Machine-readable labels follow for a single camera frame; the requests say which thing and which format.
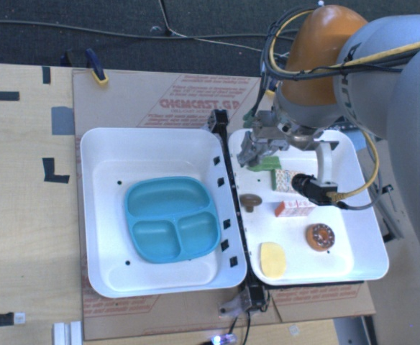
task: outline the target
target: cardboard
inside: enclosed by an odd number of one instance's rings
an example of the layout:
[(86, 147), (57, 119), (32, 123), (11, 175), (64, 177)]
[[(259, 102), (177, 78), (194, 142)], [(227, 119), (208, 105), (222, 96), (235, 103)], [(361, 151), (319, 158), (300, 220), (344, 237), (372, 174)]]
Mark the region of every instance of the cardboard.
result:
[[(218, 304), (233, 299), (237, 287), (110, 299), (90, 286), (79, 144), (84, 133), (96, 127), (206, 127), (213, 109), (227, 110), (227, 130), (232, 133), (243, 127), (242, 118), (255, 103), (259, 78), (118, 70), (108, 70), (107, 75), (109, 82), (100, 86), (90, 70), (73, 71), (84, 339), (227, 329), (233, 318), (221, 317)], [(263, 99), (260, 109), (269, 109), (271, 103), (269, 98)], [(365, 282), (270, 292), (268, 310), (252, 317), (253, 326), (375, 312)], [(238, 322), (238, 326), (244, 325), (243, 320)]]

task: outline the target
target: table surface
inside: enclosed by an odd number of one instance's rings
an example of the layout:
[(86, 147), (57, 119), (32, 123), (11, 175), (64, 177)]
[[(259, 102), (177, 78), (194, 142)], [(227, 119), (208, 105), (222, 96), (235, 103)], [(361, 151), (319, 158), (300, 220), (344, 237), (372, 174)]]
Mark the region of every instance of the table surface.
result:
[[(54, 323), (82, 321), (76, 155), (73, 135), (54, 136), (51, 108), (73, 107), (72, 68), (0, 64), (0, 313), (25, 312), (24, 325), (0, 327), (0, 344), (51, 344)], [(69, 183), (44, 183), (42, 159)], [(249, 344), (338, 344), (333, 320), (250, 328)], [(200, 344), (219, 331), (198, 331), (102, 344)], [(245, 328), (236, 328), (242, 338)]]

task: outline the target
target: blue divided dish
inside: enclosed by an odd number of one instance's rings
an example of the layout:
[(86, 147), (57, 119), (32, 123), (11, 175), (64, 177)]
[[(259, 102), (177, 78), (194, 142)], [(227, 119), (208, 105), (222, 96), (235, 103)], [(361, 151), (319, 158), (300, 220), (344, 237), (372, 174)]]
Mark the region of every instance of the blue divided dish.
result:
[(194, 178), (166, 177), (134, 184), (125, 197), (125, 213), (135, 248), (149, 262), (201, 257), (221, 239), (213, 199)]

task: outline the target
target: brown mushroom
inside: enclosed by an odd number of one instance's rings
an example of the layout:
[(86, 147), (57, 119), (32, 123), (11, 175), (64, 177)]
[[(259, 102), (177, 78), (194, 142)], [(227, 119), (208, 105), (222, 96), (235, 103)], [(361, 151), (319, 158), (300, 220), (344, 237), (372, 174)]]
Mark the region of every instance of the brown mushroom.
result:
[(242, 194), (240, 196), (240, 203), (247, 212), (253, 212), (253, 207), (259, 206), (262, 201), (261, 197), (256, 194)]

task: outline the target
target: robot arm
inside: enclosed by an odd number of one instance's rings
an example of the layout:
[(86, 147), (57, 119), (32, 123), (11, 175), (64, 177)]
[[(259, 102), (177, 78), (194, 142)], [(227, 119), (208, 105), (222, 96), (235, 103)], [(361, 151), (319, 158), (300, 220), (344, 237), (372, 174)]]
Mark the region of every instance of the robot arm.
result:
[[(275, 41), (290, 22), (304, 15), (286, 66), (280, 68), (274, 58)], [(330, 185), (329, 166), (321, 165), (329, 158), (322, 156), (324, 145), (317, 139), (344, 116), (364, 134), (388, 140), (402, 198), (411, 219), (420, 220), (420, 15), (367, 22), (343, 6), (293, 9), (271, 26), (262, 62), (260, 92), (248, 114), (252, 129), (237, 155), (239, 164), (257, 165), (290, 146), (316, 150), (319, 174), (309, 182)], [(273, 106), (258, 111), (267, 78), (278, 80)], [(306, 181), (297, 180), (296, 187), (305, 192)], [(328, 192), (322, 197), (330, 196)], [(332, 202), (327, 197), (321, 201)]]

